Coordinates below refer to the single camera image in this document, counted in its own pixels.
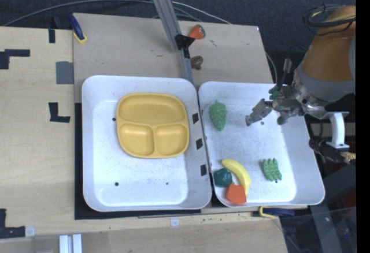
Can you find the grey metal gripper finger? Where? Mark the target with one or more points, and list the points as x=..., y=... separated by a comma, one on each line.
x=284, y=118
x=258, y=111

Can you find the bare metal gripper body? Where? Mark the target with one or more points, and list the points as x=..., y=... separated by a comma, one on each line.
x=292, y=104

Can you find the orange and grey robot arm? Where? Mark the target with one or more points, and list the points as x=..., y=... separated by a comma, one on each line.
x=326, y=58

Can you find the white plastic tray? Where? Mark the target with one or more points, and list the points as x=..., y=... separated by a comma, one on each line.
x=138, y=182
x=260, y=142

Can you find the green grapes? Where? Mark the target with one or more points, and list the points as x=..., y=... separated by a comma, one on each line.
x=218, y=114

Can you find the green ridged toy vegetable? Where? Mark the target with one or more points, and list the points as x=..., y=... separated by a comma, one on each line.
x=271, y=170

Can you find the yellow banana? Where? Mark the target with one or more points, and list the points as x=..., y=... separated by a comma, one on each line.
x=241, y=172

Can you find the dark green broccoli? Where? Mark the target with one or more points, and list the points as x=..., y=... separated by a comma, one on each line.
x=222, y=178

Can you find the brown toy mushroom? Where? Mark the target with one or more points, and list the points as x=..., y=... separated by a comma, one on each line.
x=197, y=61

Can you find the orange pizza slice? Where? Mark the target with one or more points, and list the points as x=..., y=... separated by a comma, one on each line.
x=235, y=194

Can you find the yellow divided plate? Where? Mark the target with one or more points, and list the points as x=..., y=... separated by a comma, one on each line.
x=151, y=124

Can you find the pale wood board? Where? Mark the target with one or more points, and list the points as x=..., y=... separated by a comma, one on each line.
x=130, y=49

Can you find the black cylinder on white bracket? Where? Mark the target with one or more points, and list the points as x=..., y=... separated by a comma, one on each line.
x=336, y=130

